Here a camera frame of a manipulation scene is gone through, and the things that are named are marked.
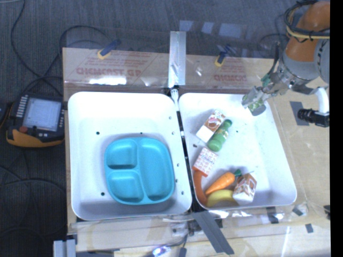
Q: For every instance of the white carton with orange picture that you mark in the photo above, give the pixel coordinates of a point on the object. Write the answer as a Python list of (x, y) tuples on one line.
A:
[(207, 128)]

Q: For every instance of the orange sausage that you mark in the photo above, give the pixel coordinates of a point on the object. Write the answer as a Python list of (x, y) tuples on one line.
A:
[(199, 187)]

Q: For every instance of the yellow banana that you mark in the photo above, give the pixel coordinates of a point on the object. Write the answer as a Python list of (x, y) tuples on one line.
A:
[(219, 197)]

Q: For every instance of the white plastic tray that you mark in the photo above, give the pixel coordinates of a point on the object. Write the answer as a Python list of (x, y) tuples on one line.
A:
[(88, 170), (257, 149)]

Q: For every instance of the green and white small can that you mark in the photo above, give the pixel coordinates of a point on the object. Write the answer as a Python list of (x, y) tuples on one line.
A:
[(257, 108)]

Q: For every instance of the blue divided plate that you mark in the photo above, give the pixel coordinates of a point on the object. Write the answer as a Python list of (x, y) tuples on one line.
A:
[(150, 165)]

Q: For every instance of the black cylinder on white bracket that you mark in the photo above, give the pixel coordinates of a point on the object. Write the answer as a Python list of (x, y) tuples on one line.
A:
[(314, 116)]

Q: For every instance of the orange and white packet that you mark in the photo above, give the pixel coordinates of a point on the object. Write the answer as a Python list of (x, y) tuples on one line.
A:
[(205, 162)]

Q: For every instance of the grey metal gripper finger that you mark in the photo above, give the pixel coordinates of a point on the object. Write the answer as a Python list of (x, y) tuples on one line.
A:
[(250, 96), (264, 97)]

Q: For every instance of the brown cardboard board red print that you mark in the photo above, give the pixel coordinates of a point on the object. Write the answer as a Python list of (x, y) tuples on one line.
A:
[(308, 154)]

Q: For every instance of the orange and white juice carton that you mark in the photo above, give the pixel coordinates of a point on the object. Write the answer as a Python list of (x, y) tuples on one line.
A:
[(245, 189)]

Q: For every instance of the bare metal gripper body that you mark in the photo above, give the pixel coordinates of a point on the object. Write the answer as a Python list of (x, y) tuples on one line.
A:
[(280, 82)]

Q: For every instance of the orange carrot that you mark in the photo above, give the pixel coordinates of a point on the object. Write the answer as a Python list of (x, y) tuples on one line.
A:
[(222, 182)]

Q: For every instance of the green bottle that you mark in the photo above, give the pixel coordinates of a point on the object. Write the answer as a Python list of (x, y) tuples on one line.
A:
[(218, 139)]

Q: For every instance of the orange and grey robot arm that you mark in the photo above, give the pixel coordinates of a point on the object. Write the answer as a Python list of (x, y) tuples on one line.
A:
[(308, 49)]

